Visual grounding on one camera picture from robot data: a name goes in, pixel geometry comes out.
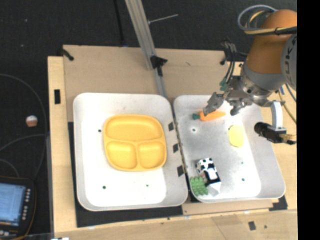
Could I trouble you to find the white plastic tray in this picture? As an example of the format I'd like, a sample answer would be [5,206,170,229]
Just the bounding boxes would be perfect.
[72,92,190,212]
[172,94,287,204]

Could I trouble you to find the black cylinder on white bracket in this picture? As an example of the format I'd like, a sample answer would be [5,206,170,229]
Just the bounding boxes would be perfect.
[254,100,288,145]

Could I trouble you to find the pale yellow oval slice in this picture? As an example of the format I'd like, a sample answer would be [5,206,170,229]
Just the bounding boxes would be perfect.
[227,125,245,149]

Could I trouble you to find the yellow divided plate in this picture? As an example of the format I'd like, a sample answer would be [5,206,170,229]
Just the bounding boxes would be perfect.
[103,114,168,172]

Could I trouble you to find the orange carrot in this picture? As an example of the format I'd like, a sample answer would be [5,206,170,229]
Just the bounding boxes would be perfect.
[192,110,227,123]

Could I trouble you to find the black and white milk carton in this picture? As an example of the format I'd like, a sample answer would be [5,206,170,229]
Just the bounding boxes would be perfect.
[194,158,223,197]

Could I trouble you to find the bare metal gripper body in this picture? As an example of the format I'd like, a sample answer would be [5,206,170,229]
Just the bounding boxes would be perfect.
[223,75,273,108]

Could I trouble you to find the brown cardboard board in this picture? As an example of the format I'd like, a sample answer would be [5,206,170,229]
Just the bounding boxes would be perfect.
[62,44,281,216]

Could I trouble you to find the green grapes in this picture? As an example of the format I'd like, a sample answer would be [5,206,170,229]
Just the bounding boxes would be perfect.
[189,176,210,197]

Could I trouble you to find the pink and white cupcake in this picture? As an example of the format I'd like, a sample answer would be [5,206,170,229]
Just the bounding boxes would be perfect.
[26,115,39,128]

